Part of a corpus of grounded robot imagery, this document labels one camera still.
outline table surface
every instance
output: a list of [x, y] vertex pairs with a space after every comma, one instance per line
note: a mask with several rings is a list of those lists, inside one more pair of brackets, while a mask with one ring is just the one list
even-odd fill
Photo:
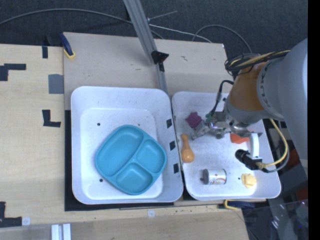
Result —
[[[92, 38], [107, 45], [113, 57], [106, 60], [112, 64], [112, 70], [105, 68], [109, 74], [108, 82], [103, 82], [104, 85], [157, 87], [156, 72], [149, 70], [152, 66], [146, 64], [137, 38], [77, 33], [66, 35], [72, 40]], [[156, 40], [156, 45], [161, 52], [170, 54], [164, 62], [170, 96], [179, 91], [217, 92], [219, 83], [231, 78], [224, 70], [226, 54], [222, 44]], [[48, 58], [43, 58], [41, 46], [0, 44], [0, 66], [26, 64], [26, 70], [9, 70], [8, 81], [0, 81], [0, 201], [6, 202], [5, 217], [27, 217], [33, 225], [75, 223], [147, 218], [148, 211], [152, 209], [156, 217], [209, 213], [213, 217], [218, 216], [221, 221], [231, 219], [223, 213], [233, 211], [218, 209], [216, 204], [221, 201], [187, 201], [183, 198], [177, 200], [174, 207], [65, 212], [64, 116], [65, 109], [69, 109], [69, 98], [65, 96], [79, 85], [101, 83], [92, 82], [93, 78], [85, 74], [82, 78], [78, 77], [79, 74], [71, 77], [70, 71], [66, 73], [64, 68], [75, 61], [67, 59], [61, 47], [47, 49]], [[126, 56], [117, 51], [124, 51]], [[114, 74], [113, 69], [118, 62], [121, 63], [117, 67], [117, 74]], [[64, 75], [64, 94], [49, 93], [48, 76], [53, 74]], [[121, 74], [127, 77], [120, 83]], [[50, 110], [50, 120], [61, 122], [61, 126], [43, 126], [42, 110]], [[233, 218], [233, 222], [244, 229], [246, 235], [245, 224], [239, 215]]]

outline gray tape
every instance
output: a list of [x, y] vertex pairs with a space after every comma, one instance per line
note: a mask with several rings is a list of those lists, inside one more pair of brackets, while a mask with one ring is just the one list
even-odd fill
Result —
[[49, 94], [64, 94], [64, 76], [60, 74], [49, 74]]

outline can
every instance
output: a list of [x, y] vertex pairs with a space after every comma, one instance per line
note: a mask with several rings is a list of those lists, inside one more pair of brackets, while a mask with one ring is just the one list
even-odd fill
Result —
[[223, 185], [226, 184], [227, 174], [224, 169], [204, 169], [202, 172], [203, 183], [206, 185]]

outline tray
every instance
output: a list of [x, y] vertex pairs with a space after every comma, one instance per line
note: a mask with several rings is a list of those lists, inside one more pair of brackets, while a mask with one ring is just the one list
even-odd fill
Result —
[[[183, 181], [171, 102], [159, 89], [82, 86], [71, 95], [72, 191], [91, 204], [171, 203], [180, 198]], [[124, 125], [135, 126], [165, 150], [167, 163], [152, 186], [128, 194], [104, 179], [95, 156], [106, 138]]]
[[149, 134], [134, 125], [117, 128], [95, 155], [95, 166], [115, 187], [130, 195], [146, 192], [167, 163], [167, 154]]
[[[186, 118], [192, 112], [205, 118], [205, 115], [212, 109], [216, 100], [216, 93], [208, 92], [177, 92], [172, 97], [172, 111], [175, 118], [174, 124], [179, 147], [183, 142], [181, 134], [190, 135], [193, 129], [186, 122]], [[220, 102], [216, 111], [223, 110], [223, 101]], [[261, 121], [249, 128], [252, 132], [260, 132], [259, 156], [265, 163], [274, 161], [264, 124]], [[235, 157], [238, 149], [250, 150], [250, 143], [235, 144], [230, 141], [229, 134], [222, 139], [216, 139], [210, 133], [192, 140], [189, 138], [189, 145], [194, 152], [195, 158], [191, 163], [183, 163], [185, 186], [188, 193], [200, 201], [224, 200], [224, 199], [272, 199], [281, 192], [281, 183], [278, 173], [264, 173], [259, 170], [250, 170]], [[201, 181], [203, 171], [221, 170], [226, 171], [226, 183], [207, 185]], [[242, 174], [252, 174], [256, 178], [256, 185], [246, 188], [241, 180]]]

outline blue clamp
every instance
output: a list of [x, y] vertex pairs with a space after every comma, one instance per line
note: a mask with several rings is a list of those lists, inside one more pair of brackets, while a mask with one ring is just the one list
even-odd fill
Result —
[[63, 52], [68, 57], [68, 59], [73, 59], [76, 56], [76, 53], [72, 50], [67, 38], [63, 33], [59, 34], [59, 39], [63, 46]]

